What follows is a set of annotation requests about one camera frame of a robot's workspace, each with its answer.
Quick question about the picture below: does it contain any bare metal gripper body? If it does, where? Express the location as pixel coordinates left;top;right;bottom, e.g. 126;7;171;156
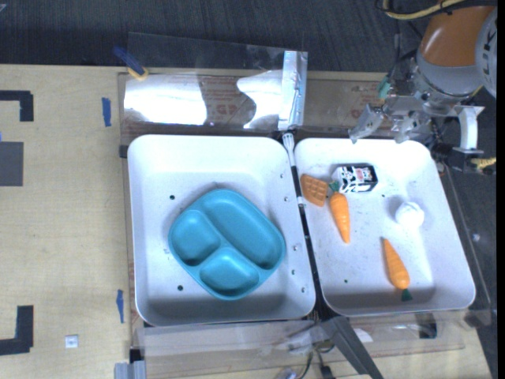
380;86;462;128

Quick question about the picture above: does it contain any black and white milk carton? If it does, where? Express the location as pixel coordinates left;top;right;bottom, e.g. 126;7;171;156
330;163;380;195

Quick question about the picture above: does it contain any orange waffle biscuit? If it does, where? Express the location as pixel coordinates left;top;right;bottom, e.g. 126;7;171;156
299;173;330;208

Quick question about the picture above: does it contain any white ball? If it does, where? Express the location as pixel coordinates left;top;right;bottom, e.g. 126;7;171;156
395;201;426;228

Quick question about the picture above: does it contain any orange carrot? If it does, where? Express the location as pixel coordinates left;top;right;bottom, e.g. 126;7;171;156
381;237;413;303
327;179;352;245

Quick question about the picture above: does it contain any white plastic tray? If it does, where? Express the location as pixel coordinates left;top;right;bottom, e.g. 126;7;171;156
126;133;317;328
294;137;477;318

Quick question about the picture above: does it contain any blue divided plate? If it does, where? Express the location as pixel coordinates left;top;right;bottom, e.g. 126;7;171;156
167;188;287;302

